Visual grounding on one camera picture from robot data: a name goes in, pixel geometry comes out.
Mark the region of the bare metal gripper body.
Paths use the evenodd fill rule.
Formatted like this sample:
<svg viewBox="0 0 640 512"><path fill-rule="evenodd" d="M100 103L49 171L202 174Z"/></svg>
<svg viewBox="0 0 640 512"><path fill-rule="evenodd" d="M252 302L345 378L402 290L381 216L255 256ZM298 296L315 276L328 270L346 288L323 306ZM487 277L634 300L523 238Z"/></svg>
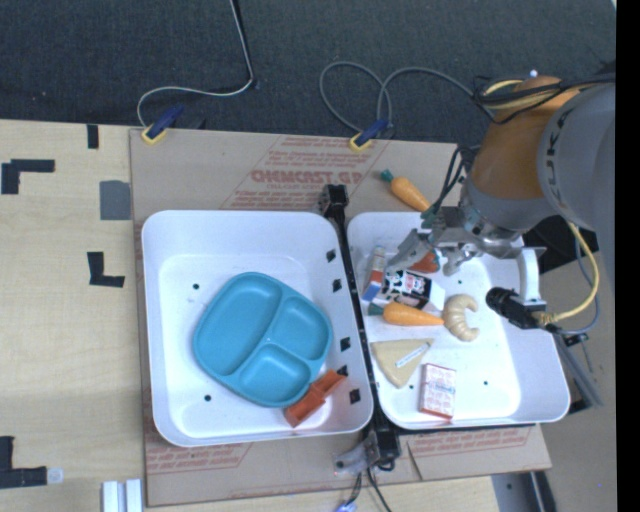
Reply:
<svg viewBox="0 0 640 512"><path fill-rule="evenodd" d="M465 247L476 256L515 258L522 251L518 232L500 228L474 207L441 207L432 223L429 241L441 253L447 247Z"/></svg>

